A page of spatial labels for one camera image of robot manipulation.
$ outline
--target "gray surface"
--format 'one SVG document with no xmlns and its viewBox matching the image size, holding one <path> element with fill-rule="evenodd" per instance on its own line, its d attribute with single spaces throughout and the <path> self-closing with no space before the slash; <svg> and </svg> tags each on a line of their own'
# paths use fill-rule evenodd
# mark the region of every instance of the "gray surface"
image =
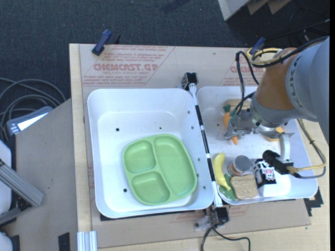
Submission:
<svg viewBox="0 0 335 251">
<path fill-rule="evenodd" d="M 22 212 L 2 228 L 19 235 L 20 251 L 59 251 L 58 236 L 69 232 L 76 247 L 77 217 L 72 107 L 67 100 L 17 134 L 17 172 L 43 194 L 42 205 Z"/>
</svg>

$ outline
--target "green plate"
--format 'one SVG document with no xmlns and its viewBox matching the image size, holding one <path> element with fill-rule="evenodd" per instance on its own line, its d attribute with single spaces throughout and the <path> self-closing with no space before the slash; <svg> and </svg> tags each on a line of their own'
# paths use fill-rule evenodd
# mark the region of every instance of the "green plate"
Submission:
<svg viewBox="0 0 335 251">
<path fill-rule="evenodd" d="M 197 186 L 192 160 L 177 137 L 160 134 L 128 144 L 122 162 L 135 197 L 150 206 L 190 195 Z"/>
</svg>

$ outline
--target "can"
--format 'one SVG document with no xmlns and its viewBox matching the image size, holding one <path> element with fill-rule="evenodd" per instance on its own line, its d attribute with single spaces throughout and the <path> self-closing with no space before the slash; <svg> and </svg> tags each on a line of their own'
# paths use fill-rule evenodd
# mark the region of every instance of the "can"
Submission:
<svg viewBox="0 0 335 251">
<path fill-rule="evenodd" d="M 230 176 L 241 176 L 245 171 L 251 168 L 251 161 L 245 155 L 237 156 L 228 166 Z"/>
</svg>

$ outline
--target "bread slice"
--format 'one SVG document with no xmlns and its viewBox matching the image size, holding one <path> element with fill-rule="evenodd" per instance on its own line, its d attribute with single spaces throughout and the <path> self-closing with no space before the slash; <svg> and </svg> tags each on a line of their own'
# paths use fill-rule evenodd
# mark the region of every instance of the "bread slice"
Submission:
<svg viewBox="0 0 335 251">
<path fill-rule="evenodd" d="M 233 176 L 230 185 L 237 199 L 254 198 L 258 195 L 256 179 L 253 174 Z"/>
</svg>

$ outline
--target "yellow banana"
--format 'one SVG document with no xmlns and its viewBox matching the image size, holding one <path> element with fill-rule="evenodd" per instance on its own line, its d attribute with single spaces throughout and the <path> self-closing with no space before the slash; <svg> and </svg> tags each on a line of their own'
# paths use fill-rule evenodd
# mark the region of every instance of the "yellow banana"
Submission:
<svg viewBox="0 0 335 251">
<path fill-rule="evenodd" d="M 226 156 L 224 153 L 217 154 L 213 159 L 213 168 L 214 168 L 216 183 L 225 187 L 226 190 L 229 191 L 231 188 L 227 184 L 224 173 L 222 172 L 222 166 L 225 162 L 225 157 Z"/>
</svg>

